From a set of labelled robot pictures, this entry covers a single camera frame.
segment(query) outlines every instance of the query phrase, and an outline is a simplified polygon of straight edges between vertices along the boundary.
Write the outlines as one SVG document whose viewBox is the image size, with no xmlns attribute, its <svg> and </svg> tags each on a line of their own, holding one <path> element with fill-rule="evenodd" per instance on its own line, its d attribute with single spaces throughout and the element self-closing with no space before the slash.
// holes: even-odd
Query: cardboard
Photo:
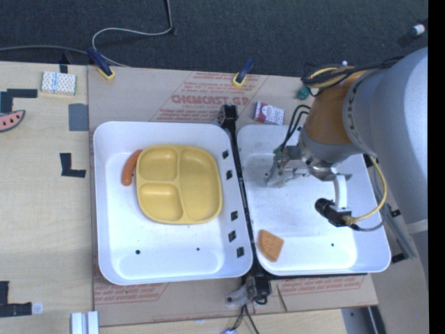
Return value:
<svg viewBox="0 0 445 334">
<path fill-rule="evenodd" d="M 108 81 L 95 67 L 88 68 L 90 140 L 96 127 L 107 121 L 214 122 L 223 104 L 238 107 L 238 130 L 256 123 L 257 102 L 286 111 L 310 105 L 312 97 L 297 99 L 299 78 L 248 75 L 242 88 L 232 85 L 232 74 L 115 68 Z M 90 143 L 91 204 L 95 229 L 94 164 Z M 117 286 L 100 274 L 95 262 L 94 302 L 101 326 L 233 317 L 238 308 L 225 305 L 225 294 L 238 289 L 240 278 L 154 285 Z M 377 304 L 370 276 L 335 276 L 273 280 L 266 305 L 254 305 L 255 314 L 322 310 Z"/>
</svg>

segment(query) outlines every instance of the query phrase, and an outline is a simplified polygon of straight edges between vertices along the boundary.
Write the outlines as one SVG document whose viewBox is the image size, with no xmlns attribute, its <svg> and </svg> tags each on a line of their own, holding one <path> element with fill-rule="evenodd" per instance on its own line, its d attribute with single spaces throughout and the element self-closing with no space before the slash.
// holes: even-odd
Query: small box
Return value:
<svg viewBox="0 0 445 334">
<path fill-rule="evenodd" d="M 253 120 L 263 124 L 283 125 L 284 110 L 263 102 L 257 102 Z"/>
<path fill-rule="evenodd" d="M 42 92 L 74 95 L 76 92 L 76 75 L 59 72 L 43 72 Z"/>
</svg>

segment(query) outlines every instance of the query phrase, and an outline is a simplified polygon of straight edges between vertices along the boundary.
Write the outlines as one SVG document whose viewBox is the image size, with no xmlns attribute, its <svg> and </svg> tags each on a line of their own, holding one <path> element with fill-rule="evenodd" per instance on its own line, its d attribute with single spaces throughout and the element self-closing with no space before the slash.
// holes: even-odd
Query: wooden surface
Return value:
<svg viewBox="0 0 445 334">
<path fill-rule="evenodd" d="M 0 90 L 40 89 L 42 73 L 58 65 L 0 62 Z M 43 314 L 0 318 L 0 333 L 69 333 L 70 314 L 93 309 L 92 233 L 88 132 L 71 132 L 68 105 L 88 102 L 86 67 L 74 97 L 15 98 L 26 109 L 22 123 L 0 133 L 0 280 L 8 280 L 9 303 L 43 303 Z M 60 156 L 85 178 L 62 177 Z M 234 319 L 206 319 L 101 328 L 101 333 L 220 333 Z M 340 310 L 257 315 L 260 333 L 346 333 Z M 245 319 L 239 333 L 253 333 Z"/>
</svg>

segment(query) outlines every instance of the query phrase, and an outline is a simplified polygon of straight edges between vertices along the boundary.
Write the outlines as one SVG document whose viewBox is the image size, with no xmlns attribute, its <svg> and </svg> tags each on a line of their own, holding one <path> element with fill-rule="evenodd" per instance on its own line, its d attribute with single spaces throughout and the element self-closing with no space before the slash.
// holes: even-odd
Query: sausage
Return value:
<svg viewBox="0 0 445 334">
<path fill-rule="evenodd" d="M 125 162 L 124 169 L 122 170 L 122 184 L 129 186 L 133 179 L 133 170 L 138 163 L 138 157 L 142 150 L 137 150 L 131 154 L 131 156 Z"/>
</svg>

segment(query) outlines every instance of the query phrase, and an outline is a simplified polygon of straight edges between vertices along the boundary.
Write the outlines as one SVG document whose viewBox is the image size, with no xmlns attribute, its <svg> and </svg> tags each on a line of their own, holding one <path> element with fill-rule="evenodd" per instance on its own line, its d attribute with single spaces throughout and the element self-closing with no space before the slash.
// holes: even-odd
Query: blue and yellow clamp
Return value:
<svg viewBox="0 0 445 334">
<path fill-rule="evenodd" d="M 253 66 L 254 59 L 250 57 L 245 63 L 243 69 L 235 74 L 235 77 L 232 79 L 232 84 L 237 88 L 241 88 L 241 86 L 243 86 L 245 80 L 247 79 L 248 74 L 252 71 Z"/>
<path fill-rule="evenodd" d="M 90 47 L 87 50 L 88 56 L 96 63 L 97 71 L 108 80 L 113 79 L 116 76 L 116 73 L 110 68 L 110 65 L 105 61 L 104 57 L 100 54 L 100 52 Z"/>
</svg>

